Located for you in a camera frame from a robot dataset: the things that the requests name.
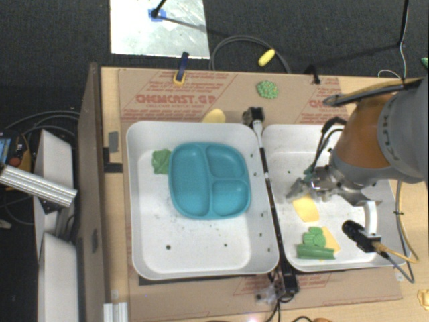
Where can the black cylinder on white bracket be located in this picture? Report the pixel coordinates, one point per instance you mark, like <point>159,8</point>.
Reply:
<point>362,235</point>

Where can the green beans bundle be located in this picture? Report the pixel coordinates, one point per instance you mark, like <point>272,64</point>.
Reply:
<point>313,252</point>

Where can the blue divided plate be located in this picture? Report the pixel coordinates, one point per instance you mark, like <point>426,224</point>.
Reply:
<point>194,179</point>

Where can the green leafy vegetable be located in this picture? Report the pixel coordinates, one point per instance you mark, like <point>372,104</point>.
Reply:
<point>314,237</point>

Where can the green toy piece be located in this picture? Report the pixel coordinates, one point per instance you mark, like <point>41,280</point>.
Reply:
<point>425,63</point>

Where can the yellow cheese slice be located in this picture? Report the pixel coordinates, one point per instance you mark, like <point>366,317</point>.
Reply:
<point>332,240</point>
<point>305,209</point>

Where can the thin black and white rod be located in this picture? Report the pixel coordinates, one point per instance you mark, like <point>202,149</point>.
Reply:
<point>268,176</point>

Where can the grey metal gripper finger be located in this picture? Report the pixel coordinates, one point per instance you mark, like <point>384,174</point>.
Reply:
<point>322,193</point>
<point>296,188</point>

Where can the white plastic tray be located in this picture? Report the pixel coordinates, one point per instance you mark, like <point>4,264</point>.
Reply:
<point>342,210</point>
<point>194,243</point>

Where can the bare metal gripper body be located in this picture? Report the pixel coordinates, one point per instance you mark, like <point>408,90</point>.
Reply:
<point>330,179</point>

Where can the yellow rounded toy piece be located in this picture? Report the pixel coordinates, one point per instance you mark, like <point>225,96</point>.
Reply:
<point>214,116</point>

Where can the green lettuce leaf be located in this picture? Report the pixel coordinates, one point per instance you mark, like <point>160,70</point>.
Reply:
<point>160,161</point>

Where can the brown cardboard board red print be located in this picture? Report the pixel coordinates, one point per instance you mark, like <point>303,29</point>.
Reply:
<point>187,94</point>

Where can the yellow corn cob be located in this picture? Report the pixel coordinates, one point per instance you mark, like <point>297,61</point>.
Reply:
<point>266,57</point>

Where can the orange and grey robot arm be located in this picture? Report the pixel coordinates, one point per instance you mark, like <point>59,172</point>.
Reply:
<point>365,139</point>

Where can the green round peas patch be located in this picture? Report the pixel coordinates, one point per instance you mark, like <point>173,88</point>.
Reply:
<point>267,89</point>

